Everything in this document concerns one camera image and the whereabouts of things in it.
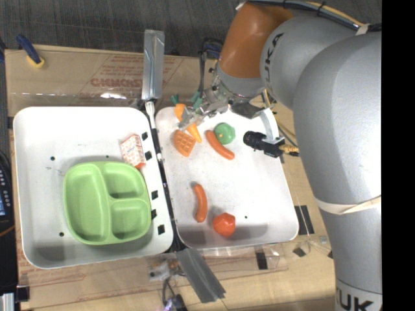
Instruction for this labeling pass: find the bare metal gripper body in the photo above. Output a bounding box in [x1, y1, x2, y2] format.
[195, 86, 235, 117]

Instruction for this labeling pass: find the orange carrot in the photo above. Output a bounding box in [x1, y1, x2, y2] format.
[170, 94, 203, 144]

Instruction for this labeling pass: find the orange waffle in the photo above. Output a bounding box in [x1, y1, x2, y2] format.
[172, 128, 197, 158]

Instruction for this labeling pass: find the green bell pepper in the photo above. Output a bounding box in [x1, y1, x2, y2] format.
[213, 122, 236, 146]

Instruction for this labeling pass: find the orange sausage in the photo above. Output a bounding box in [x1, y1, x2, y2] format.
[205, 130, 235, 161]
[193, 183, 209, 224]

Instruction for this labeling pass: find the thin black and white rod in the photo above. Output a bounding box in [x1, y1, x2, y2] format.
[145, 100, 180, 251]

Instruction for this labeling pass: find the white and orange carton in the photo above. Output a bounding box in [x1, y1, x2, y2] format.
[120, 134, 147, 170]

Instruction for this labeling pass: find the white plastic tray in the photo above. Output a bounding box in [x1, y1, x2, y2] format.
[12, 106, 174, 270]
[154, 105, 300, 251]

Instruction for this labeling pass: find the orange bell pepper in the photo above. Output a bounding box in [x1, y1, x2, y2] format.
[211, 212, 237, 238]

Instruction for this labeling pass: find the brown cardboard board red print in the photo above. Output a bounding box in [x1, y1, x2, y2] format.
[4, 43, 337, 311]

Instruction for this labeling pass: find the green divided plate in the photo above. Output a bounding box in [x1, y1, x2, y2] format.
[62, 161, 153, 246]

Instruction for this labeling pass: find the black cylinder on white bracket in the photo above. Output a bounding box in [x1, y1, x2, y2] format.
[243, 107, 286, 159]

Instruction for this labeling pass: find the black block with thin wires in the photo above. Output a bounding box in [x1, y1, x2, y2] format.
[164, 293, 188, 311]

